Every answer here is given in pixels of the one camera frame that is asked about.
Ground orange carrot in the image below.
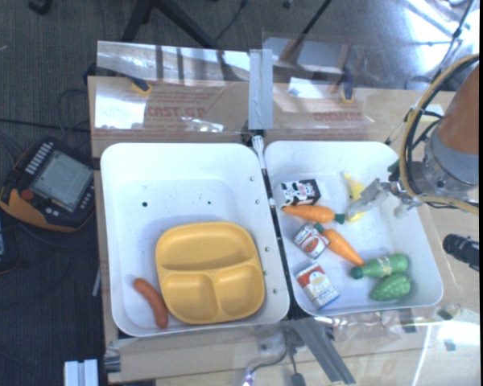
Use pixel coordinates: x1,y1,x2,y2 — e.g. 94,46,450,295
281,203,346,225
313,222,365,268

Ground black cylinder on white bracket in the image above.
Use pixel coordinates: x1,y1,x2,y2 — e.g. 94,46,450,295
442,233,481,273

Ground green grapes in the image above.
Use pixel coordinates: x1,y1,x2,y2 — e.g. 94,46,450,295
369,273,413,302

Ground red and white carton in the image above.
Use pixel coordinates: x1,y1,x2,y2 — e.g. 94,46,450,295
295,262,341,311

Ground white plastic tray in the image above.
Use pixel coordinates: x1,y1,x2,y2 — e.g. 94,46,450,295
263,140,444,318
99,142,291,338

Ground brown cardboard board red print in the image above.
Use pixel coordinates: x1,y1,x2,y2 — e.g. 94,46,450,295
87,75,481,385

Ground red and white can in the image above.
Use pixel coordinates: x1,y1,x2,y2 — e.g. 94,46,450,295
292,222,331,260

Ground cow print milk carton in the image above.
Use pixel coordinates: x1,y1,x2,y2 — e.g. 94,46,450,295
280,178,322,209

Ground yellow banana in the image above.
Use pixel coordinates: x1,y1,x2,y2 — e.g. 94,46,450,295
343,172,367,223

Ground green bottle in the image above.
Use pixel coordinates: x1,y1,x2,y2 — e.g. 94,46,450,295
349,253,411,280

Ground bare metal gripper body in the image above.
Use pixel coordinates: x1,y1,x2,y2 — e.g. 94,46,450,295
386,162,480,207

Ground orange sausage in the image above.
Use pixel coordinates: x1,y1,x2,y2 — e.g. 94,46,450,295
132,277,170,330

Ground yellow divided plate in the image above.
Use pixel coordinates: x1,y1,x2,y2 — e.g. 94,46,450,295
155,221,266,325

